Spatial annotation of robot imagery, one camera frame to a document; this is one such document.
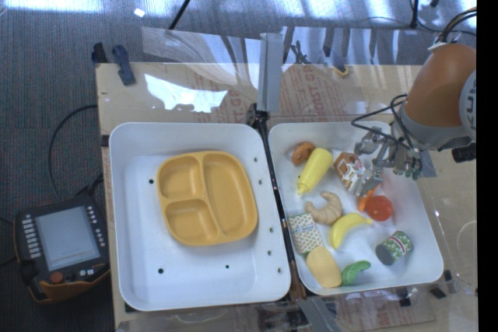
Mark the green and white can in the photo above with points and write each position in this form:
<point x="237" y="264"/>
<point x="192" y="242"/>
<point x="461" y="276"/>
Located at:
<point x="397" y="247"/>

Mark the white plastic tray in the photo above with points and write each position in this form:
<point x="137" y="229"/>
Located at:
<point x="362" y="272"/>
<point x="194" y="276"/>

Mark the tan croissant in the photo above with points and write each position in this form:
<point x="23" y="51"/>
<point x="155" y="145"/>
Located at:
<point x="328" y="212"/>

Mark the brown gingerbread house carton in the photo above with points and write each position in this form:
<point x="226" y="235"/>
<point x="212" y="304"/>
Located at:
<point x="346" y="169"/>

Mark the yellow banana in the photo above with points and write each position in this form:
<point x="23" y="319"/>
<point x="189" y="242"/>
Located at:
<point x="344" y="227"/>

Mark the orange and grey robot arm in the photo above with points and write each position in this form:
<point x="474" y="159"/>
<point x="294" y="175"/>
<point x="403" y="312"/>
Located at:
<point x="439" y="89"/>

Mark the white carton yellow pattern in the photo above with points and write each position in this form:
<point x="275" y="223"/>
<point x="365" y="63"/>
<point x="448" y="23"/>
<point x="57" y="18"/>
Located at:
<point x="306" y="234"/>

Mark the brown cardboard board red print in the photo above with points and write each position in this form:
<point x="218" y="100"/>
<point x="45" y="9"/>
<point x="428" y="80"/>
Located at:
<point x="186" y="97"/>

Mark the yellow divided plate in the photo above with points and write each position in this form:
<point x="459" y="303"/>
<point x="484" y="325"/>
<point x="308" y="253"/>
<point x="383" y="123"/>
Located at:
<point x="218" y="198"/>

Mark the orange carrot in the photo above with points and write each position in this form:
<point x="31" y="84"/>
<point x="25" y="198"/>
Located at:
<point x="363" y="202"/>

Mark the green pepper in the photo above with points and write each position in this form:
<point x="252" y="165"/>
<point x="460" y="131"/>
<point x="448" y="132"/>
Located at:
<point x="352" y="272"/>

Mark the brown doughnut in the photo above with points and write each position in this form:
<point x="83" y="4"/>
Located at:
<point x="299" y="156"/>

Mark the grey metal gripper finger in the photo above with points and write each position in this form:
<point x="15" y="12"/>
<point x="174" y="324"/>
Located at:
<point x="371" y="179"/>
<point x="367" y="144"/>

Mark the black cylinder on white bracket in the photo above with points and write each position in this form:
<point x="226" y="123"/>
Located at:
<point x="465" y="153"/>

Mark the red tomato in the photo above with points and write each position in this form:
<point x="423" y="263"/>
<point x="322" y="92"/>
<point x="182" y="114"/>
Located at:
<point x="379" y="208"/>

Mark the yellow oval potato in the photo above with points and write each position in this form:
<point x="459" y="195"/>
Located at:
<point x="323" y="267"/>

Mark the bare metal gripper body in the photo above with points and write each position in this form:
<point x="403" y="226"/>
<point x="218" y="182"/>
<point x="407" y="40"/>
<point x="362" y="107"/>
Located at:
<point x="398" y="157"/>

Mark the yellow squeeze bottle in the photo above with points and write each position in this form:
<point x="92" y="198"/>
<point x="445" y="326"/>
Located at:
<point x="316" y="169"/>

